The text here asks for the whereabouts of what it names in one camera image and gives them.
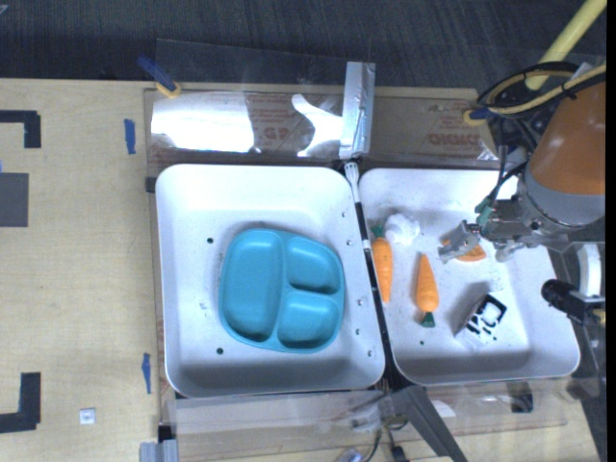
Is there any black cylinder on white bracket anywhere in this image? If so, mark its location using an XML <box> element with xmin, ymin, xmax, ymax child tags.
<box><xmin>540</xmin><ymin>242</ymin><xmax>606</xmax><ymax>327</ymax></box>

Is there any blue divided plate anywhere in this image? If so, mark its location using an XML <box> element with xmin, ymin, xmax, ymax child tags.
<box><xmin>218</xmin><ymin>227</ymin><xmax>347</xmax><ymax>354</ymax></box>

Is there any white plastic tray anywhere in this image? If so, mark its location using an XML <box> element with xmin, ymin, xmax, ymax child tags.
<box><xmin>154</xmin><ymin>162</ymin><xmax>387</xmax><ymax>399</ymax></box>
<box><xmin>357</xmin><ymin>167</ymin><xmax>581</xmax><ymax>387</ymax></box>

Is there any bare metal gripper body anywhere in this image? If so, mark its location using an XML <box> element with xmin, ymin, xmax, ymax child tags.
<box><xmin>478</xmin><ymin>196</ymin><xmax>571</xmax><ymax>254</ymax></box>

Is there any orange carrot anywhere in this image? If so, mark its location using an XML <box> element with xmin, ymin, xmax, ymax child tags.
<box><xmin>369</xmin><ymin>223</ymin><xmax>395</xmax><ymax>305</ymax></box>
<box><xmin>414</xmin><ymin>252</ymin><xmax>441</xmax><ymax>329</ymax></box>

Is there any orange slice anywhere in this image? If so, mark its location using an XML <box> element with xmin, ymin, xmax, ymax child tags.
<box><xmin>442</xmin><ymin>238</ymin><xmax>488</xmax><ymax>264</ymax></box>

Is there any yellow pole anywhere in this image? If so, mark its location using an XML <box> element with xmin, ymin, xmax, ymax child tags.
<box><xmin>523</xmin><ymin>0</ymin><xmax>607</xmax><ymax>91</ymax></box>

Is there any white carton black print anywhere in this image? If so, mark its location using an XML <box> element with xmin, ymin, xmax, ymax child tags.
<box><xmin>451</xmin><ymin>281</ymin><xmax>510</xmax><ymax>351</ymax></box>

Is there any white crumpled lump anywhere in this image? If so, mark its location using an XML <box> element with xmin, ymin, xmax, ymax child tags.
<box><xmin>384</xmin><ymin>213</ymin><xmax>422</xmax><ymax>246</ymax></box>

